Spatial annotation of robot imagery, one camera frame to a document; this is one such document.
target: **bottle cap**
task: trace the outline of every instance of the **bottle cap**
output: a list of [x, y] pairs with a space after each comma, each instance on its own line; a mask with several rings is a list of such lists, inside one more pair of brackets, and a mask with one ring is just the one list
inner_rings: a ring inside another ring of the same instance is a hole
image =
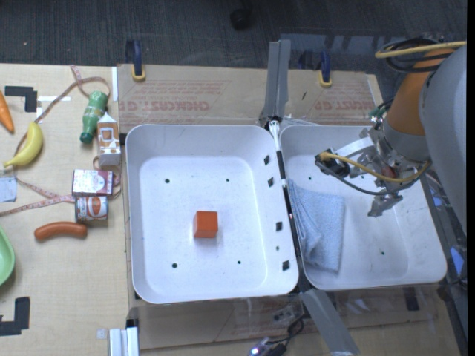
[[92, 143], [92, 134], [82, 132], [81, 137], [79, 138], [81, 142], [84, 142], [85, 144], [91, 144]]

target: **can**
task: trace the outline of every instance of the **can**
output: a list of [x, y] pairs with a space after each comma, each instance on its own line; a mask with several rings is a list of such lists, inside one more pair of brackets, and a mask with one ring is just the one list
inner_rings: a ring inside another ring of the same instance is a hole
[[78, 223], [107, 219], [107, 197], [77, 197], [75, 206]]

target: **table surface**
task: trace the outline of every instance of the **table surface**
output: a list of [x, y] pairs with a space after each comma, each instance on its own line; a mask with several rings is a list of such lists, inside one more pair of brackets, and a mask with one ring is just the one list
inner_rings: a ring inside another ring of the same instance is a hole
[[[101, 76], [112, 87], [111, 67], [79, 67], [83, 78]], [[68, 66], [0, 65], [0, 85], [33, 87], [38, 97], [58, 96], [74, 82]], [[88, 83], [86, 91], [106, 91]], [[79, 141], [87, 98], [78, 88], [60, 102], [41, 124], [44, 145], [39, 157], [17, 169], [17, 177], [56, 194], [71, 193], [76, 168], [92, 169], [96, 144]], [[35, 113], [24, 112], [24, 98], [7, 96], [16, 126], [14, 134], [0, 126], [0, 160], [15, 152]], [[118, 118], [118, 104], [108, 110]], [[19, 185], [15, 202], [0, 203], [0, 211], [38, 202], [43, 197]], [[29, 329], [20, 335], [0, 336], [0, 350], [9, 355], [106, 355], [109, 329], [125, 327], [128, 314], [128, 274], [124, 194], [110, 201], [108, 220], [92, 222], [85, 239], [57, 237], [39, 243], [33, 232], [56, 221], [75, 221], [73, 204], [61, 202], [44, 208], [0, 217], [16, 253], [12, 276], [0, 286], [0, 319], [13, 320], [14, 302], [30, 298]], [[429, 321], [351, 329], [363, 355], [457, 355], [456, 339], [445, 304], [434, 298], [437, 315]], [[246, 355], [255, 340], [142, 351], [143, 355]], [[319, 334], [302, 334], [286, 355], [329, 355]]]

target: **green bowl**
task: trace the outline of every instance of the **green bowl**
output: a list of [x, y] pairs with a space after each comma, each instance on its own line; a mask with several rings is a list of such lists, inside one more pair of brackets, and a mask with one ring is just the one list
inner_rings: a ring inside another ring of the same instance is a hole
[[14, 267], [15, 253], [13, 253], [12, 245], [0, 225], [0, 286], [12, 274]]

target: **blue sponge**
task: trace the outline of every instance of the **blue sponge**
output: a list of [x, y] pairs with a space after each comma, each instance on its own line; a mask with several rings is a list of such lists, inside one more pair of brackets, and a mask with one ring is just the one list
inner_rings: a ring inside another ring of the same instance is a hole
[[288, 186], [304, 262], [337, 272], [343, 244], [344, 198], [307, 190], [291, 179]]

